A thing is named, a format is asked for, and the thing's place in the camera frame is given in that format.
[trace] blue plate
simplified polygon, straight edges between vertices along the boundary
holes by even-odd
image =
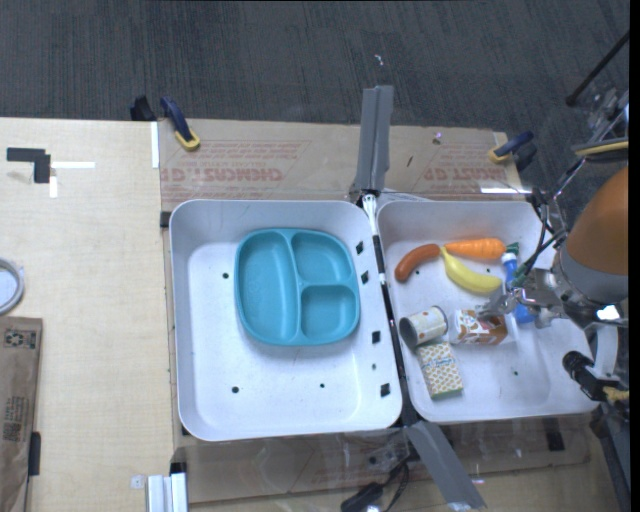
[[[273,345],[322,345],[358,325],[351,256],[336,237],[307,229],[262,229],[239,244],[235,299],[244,328]]]

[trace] white tape mark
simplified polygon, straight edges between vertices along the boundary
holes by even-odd
[[[52,169],[95,169],[95,162],[51,162]]]
[[[158,151],[158,123],[151,123],[151,167],[160,167],[160,153]]]
[[[147,478],[144,475],[133,475],[130,486],[132,489],[144,489]]]
[[[52,199],[58,197],[58,177],[53,172],[49,176],[49,197]]]
[[[530,190],[524,188],[506,188],[506,187],[480,187],[482,194],[529,194]]]

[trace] white tray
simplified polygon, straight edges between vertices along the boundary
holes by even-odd
[[[535,249],[541,223],[524,201],[394,201],[380,208],[378,228],[398,321],[432,305],[449,315],[456,308],[473,309],[487,300],[450,281],[442,258],[425,262],[404,283],[395,281],[393,270],[408,251],[426,243],[493,236],[506,244],[519,242],[524,261]],[[549,268],[553,252],[547,249],[536,266]],[[504,278],[499,261],[487,265],[463,260],[474,270]],[[570,320],[553,320],[545,329],[520,326],[515,343],[452,345],[464,390],[459,396],[436,400],[427,392],[416,357],[401,344],[411,401],[421,416],[436,423],[583,413],[597,406],[562,367],[570,350],[590,353],[584,333]]]
[[[248,233],[274,227],[326,231],[350,251],[360,320],[347,338],[274,346],[243,329],[234,301],[236,248]],[[361,209],[343,201],[195,200],[176,208],[169,231],[178,408],[191,434],[224,441],[369,431],[397,420],[402,397]]]

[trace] small can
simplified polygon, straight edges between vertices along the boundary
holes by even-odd
[[[445,335],[449,330],[447,316],[438,306],[401,318],[398,327],[400,336],[411,350]]]

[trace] gray carpet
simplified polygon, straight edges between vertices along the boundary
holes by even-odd
[[[0,0],[0,116],[127,120],[146,95],[187,117],[359,124],[395,87],[392,124],[535,134],[525,183],[553,188],[591,135],[595,94],[629,87],[630,0],[155,2]],[[567,223],[618,165],[587,165]]]

